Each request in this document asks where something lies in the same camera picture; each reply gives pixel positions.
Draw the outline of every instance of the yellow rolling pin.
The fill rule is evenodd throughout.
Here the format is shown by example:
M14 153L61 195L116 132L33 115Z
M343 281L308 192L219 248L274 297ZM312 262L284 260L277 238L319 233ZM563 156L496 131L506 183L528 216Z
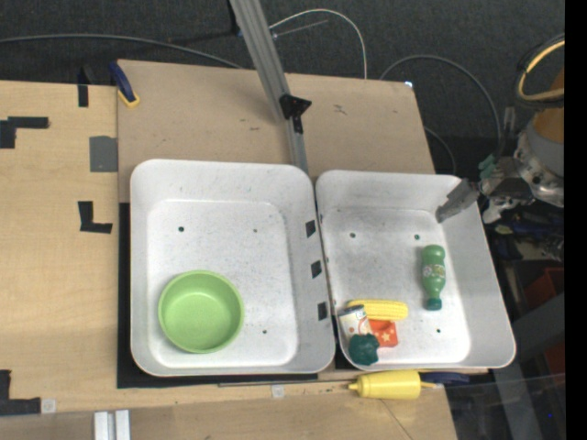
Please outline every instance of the yellow rolling pin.
M381 400L414 400L420 396L422 388L434 388L434 383L420 379L416 370L390 370L360 375L355 383L349 385L361 398Z

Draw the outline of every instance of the white tray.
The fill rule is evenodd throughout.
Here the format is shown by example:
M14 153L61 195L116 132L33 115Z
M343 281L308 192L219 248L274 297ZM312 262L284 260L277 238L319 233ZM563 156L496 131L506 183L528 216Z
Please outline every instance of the white tray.
M152 159L134 169L130 194L131 352L143 370L316 373L330 363L335 343L307 175L288 165ZM159 296L187 270L220 273L241 293L242 330L218 352L184 352L161 331Z
M349 300L407 303L399 345L359 369L499 368L515 340L476 204L439 224L435 211L459 183L454 176L333 170L316 198L334 311ZM443 308L425 309L420 252L447 252ZM341 344L350 360L348 347Z

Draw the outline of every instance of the yellow corn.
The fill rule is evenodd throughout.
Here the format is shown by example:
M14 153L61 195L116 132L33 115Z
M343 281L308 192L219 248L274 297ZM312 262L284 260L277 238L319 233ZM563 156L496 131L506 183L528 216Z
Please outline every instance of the yellow corn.
M395 300L352 300L347 306L362 304L369 319L399 321L407 317L407 305Z

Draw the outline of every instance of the white can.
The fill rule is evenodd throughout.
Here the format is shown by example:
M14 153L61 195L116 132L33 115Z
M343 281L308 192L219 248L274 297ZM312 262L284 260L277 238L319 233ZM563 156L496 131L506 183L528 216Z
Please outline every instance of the white can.
M365 336L372 334L371 325L365 307L362 304L350 306L338 313L338 325L340 332L347 339L351 339L354 335Z

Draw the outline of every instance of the dark green object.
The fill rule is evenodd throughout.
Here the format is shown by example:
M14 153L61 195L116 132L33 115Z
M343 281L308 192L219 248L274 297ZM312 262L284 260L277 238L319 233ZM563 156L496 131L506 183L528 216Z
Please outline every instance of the dark green object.
M442 308L440 292L447 282L445 256L445 250L440 245L429 245L422 249L422 283L428 295L426 309L429 311Z
M359 365L370 365L375 363L379 341L373 334L354 335L349 342L350 359Z

